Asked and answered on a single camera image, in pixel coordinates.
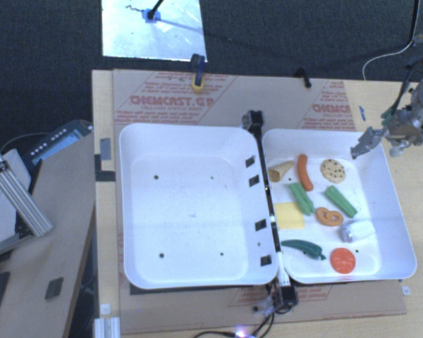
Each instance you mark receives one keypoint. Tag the green celery stalk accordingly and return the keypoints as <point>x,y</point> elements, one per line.
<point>301,197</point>
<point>341,201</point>

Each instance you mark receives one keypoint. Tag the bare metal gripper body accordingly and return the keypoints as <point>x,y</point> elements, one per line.
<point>403,127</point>

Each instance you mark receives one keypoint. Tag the beige chocolate chip biscuit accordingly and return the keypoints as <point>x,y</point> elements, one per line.
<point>332,171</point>

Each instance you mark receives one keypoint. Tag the white plastic tray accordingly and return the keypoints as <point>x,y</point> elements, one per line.
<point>190,206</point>
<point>384,203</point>

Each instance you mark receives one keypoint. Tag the thin black and white rod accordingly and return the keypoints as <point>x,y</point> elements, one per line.
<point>268,195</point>

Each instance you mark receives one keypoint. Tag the round orange slice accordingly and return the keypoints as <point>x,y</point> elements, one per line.
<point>343,260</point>

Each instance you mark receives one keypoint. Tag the dark green chili pepper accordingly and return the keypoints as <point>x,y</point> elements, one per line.
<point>303,248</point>

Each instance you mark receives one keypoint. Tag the tan ice cream cone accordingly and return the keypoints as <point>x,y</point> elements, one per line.
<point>279,170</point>

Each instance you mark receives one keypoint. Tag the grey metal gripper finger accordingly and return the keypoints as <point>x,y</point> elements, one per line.
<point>366,143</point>
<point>397,150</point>

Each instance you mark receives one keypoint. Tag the brown cardboard board red print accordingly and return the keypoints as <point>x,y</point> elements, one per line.
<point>183,97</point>

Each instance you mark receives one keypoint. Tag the white can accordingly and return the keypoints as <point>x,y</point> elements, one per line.
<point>359,230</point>

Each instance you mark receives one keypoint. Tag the orange pretzel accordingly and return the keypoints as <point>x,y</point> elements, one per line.
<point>324,216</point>

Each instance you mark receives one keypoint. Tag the yellow cheese slice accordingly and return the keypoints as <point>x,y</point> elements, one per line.
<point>289,216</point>

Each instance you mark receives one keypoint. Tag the orange sausage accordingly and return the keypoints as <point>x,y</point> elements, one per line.
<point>304,173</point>

